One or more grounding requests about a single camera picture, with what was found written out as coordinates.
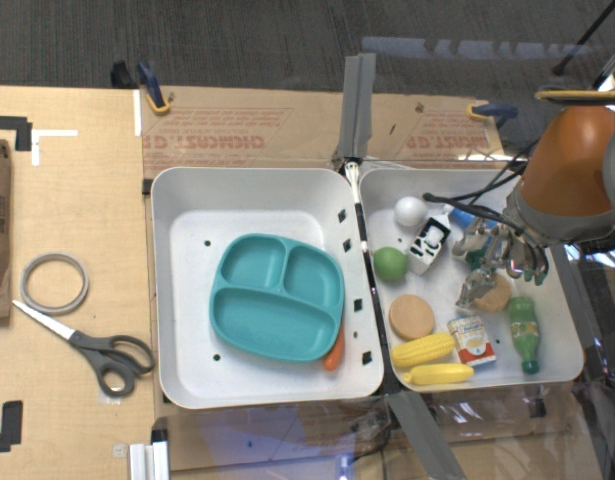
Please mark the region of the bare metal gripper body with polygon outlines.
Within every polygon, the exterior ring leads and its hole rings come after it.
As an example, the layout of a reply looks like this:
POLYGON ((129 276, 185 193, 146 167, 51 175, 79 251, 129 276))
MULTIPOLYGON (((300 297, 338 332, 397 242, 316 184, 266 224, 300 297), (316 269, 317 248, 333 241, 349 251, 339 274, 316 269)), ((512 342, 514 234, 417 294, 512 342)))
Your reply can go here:
POLYGON ((498 271, 512 279, 544 281, 548 260, 544 250, 532 246, 505 224, 477 218, 476 230, 485 238, 484 252, 475 272, 484 281, 492 281, 498 271))

